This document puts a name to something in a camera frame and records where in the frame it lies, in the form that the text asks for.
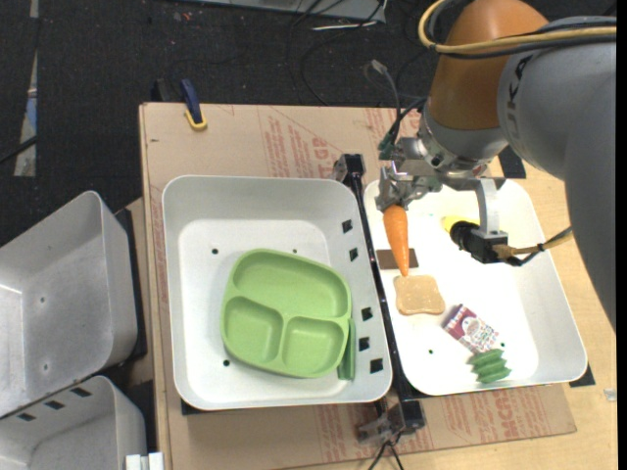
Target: black floor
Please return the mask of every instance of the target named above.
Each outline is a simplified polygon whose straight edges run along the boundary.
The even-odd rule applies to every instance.
[[[428,93],[437,58],[416,40],[435,0],[392,0],[386,24],[156,0],[0,0],[0,158],[21,136],[37,52],[36,175],[0,163],[0,246],[85,190],[117,210],[141,195],[137,109],[164,78],[190,78],[208,103],[393,106],[372,59],[406,95]],[[615,15],[616,0],[524,0],[549,20]],[[442,19],[446,30],[446,16]]]

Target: toy bread slice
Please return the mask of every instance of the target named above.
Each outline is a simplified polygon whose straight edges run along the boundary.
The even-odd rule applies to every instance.
[[[396,289],[396,308],[402,315],[416,313],[439,315],[444,312],[444,300],[435,278],[431,275],[396,277],[394,288]]]

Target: wooden table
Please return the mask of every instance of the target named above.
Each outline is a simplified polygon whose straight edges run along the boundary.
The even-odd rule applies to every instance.
[[[236,414],[218,413],[214,418],[217,421],[211,425],[213,432],[201,434],[194,428],[200,423],[198,418],[188,416],[182,420],[180,415],[180,401],[173,391],[171,380],[169,309],[167,300],[164,300],[167,288],[163,287],[165,268],[159,263],[159,259],[163,258],[160,252],[163,246],[154,241],[155,235],[160,234],[157,231],[160,225],[152,220],[160,213],[161,190],[170,179],[185,173],[324,177],[341,153],[363,154],[366,169],[369,169],[365,178],[374,180],[378,177],[377,168],[380,165],[376,159],[376,143],[393,117],[393,111],[387,109],[368,109],[356,116],[356,110],[360,109],[227,105],[204,105],[202,108],[209,122],[205,133],[196,133],[186,124],[182,115],[184,108],[180,104],[149,103],[139,110],[145,213],[145,224],[142,226],[145,226],[147,240],[146,284],[150,298],[157,436],[159,450],[166,456],[167,468],[175,470],[182,469],[182,465],[172,463],[187,461],[187,454],[189,461],[184,470],[224,469],[223,463],[212,462],[210,448],[206,449],[207,459],[198,459],[198,447],[210,444],[214,439],[225,441],[229,431],[236,433],[237,426],[228,421]],[[407,117],[402,134],[414,133],[415,125],[416,118]],[[285,147],[286,142],[291,142],[291,148]],[[500,173],[498,164],[492,164],[491,170],[494,174]],[[563,184],[530,165],[526,166],[526,170],[527,178],[517,181],[531,197],[545,235],[550,237],[569,224]],[[402,462],[406,469],[617,468],[616,337],[575,243],[569,242],[553,249],[552,256],[596,382],[576,388],[563,386],[576,432],[403,454]],[[290,410],[289,416],[287,412],[268,409],[265,417],[257,415],[254,418],[259,423],[254,427],[258,433],[272,423],[285,423],[284,442],[275,449],[277,452],[290,451],[299,434],[299,416],[304,416],[301,410]],[[263,447],[263,438],[261,442],[250,440],[244,446],[221,447],[222,450],[233,454],[259,450],[264,452],[264,457],[271,453]],[[355,470],[365,469],[370,463],[370,459],[363,459],[307,468]],[[383,470],[397,466],[394,458],[385,457],[377,468]]]

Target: brown tube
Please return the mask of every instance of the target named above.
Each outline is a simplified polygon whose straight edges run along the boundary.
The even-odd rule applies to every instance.
[[[528,33],[547,22],[520,0],[475,0],[459,15],[446,44],[461,45]],[[499,79],[508,57],[466,60],[442,56],[431,85],[431,116],[452,129],[497,127]]]

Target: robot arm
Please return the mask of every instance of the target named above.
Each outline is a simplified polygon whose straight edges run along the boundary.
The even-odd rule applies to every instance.
[[[518,0],[474,0],[435,44],[430,20],[453,1],[421,20],[423,43],[442,56],[417,137],[394,142],[381,170],[377,206],[407,207],[445,184],[473,189],[482,214],[473,234],[487,250],[473,255],[490,262],[506,234],[481,174],[510,145],[564,181],[575,240],[615,329],[615,18],[548,23]]]

